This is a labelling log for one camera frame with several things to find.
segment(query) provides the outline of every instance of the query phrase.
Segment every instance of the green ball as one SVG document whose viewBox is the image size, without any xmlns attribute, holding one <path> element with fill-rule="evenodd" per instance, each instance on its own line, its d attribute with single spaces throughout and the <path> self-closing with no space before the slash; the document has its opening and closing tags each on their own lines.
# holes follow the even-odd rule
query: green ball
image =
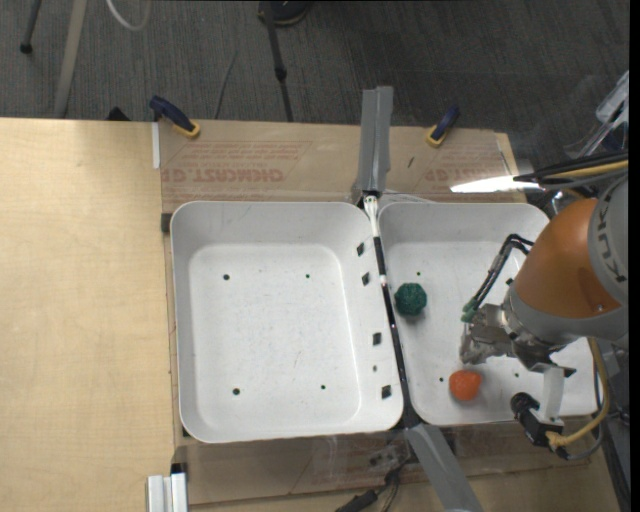
<svg viewBox="0 0 640 512">
<path fill-rule="evenodd" d="M 404 283 L 393 297 L 403 316 L 417 316 L 427 305 L 427 292 L 418 283 Z"/>
</svg>

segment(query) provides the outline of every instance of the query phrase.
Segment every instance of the white tray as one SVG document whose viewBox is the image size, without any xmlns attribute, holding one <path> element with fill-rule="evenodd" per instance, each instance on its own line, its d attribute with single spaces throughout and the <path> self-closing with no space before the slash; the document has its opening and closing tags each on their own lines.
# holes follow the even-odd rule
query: white tray
<svg viewBox="0 0 640 512">
<path fill-rule="evenodd" d="M 511 233 L 535 240 L 547 217 L 528 204 L 394 203 L 379 215 L 391 293 L 402 283 L 419 283 L 427 307 L 415 319 L 396 312 L 409 392 L 414 409 L 427 423 L 452 426 L 513 419 L 509 402 L 519 391 L 540 399 L 543 377 L 514 358 L 490 357 L 473 367 L 483 375 L 478 398 L 458 402 L 448 379 L 463 367 L 458 357 L 463 305 L 487 276 L 500 246 Z M 501 304 L 505 281 L 524 259 L 512 251 L 485 302 Z M 565 379 L 561 414 L 595 411 L 593 359 L 585 339 L 552 356 L 578 371 Z"/>
<path fill-rule="evenodd" d="M 359 209 L 193 202 L 174 213 L 171 235 L 180 414 L 193 437 L 379 432 L 398 422 L 398 371 Z"/>
</svg>

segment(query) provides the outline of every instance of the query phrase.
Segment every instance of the carpeted floor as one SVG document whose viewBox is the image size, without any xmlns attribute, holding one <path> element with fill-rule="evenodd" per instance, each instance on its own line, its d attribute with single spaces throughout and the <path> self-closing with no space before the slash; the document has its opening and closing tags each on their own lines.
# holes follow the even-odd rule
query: carpeted floor
<svg viewBox="0 0 640 512">
<path fill-rule="evenodd" d="M 23 55 L 31 3 L 0 0 L 0 116 L 53 113 L 73 2 L 43 2 Z M 114 3 L 141 18 L 141 3 Z M 154 0 L 131 32 L 90 0 L 67 118 L 118 106 L 150 121 L 154 94 L 213 118 L 235 54 L 218 117 L 285 121 L 257 4 Z M 456 103 L 458 126 L 507 132 L 517 156 L 546 165 L 587 135 L 629 69 L 630 0 L 315 2 L 278 36 L 297 122 L 359 124 L 362 90 L 391 85 L 394 125 L 435 124 Z"/>
</svg>

